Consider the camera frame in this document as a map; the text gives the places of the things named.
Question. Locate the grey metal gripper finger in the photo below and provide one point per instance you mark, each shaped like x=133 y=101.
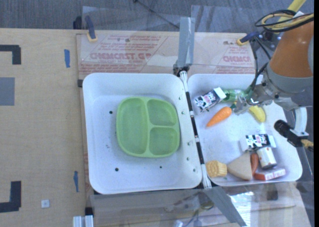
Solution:
x=239 y=107
x=251 y=100

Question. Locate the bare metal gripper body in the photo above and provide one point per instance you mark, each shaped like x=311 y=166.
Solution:
x=271 y=95

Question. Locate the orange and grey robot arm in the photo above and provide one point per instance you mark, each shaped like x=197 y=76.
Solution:
x=290 y=54

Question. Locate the green plastic bottle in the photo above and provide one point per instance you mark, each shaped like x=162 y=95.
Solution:
x=233 y=95

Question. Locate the yellow banana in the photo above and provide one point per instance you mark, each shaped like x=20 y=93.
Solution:
x=259 y=113

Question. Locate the orange carrot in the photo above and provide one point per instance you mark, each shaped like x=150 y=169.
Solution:
x=220 y=116

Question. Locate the cow print milk carton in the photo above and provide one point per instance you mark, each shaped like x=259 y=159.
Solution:
x=256 y=141
x=208 y=100

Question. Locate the white plastic tray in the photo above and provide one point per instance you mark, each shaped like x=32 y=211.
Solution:
x=104 y=121
x=224 y=141

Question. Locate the thin black and white rod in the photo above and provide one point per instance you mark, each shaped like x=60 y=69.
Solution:
x=195 y=131

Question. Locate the small white and red can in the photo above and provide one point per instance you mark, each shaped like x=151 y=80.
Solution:
x=266 y=157

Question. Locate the tan bread wedge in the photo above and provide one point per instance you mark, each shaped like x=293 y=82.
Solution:
x=240 y=167

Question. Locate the yellow corn cob piece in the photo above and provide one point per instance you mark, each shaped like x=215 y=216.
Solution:
x=216 y=168

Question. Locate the red and white packet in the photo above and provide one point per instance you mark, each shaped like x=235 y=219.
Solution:
x=270 y=174

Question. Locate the green divided plate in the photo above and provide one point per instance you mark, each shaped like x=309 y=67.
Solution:
x=139 y=126

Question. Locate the brown cardboard board red print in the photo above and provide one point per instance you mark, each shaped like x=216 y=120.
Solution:
x=129 y=54

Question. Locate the black cylinder on white bracket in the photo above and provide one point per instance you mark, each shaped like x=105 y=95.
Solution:
x=286 y=130

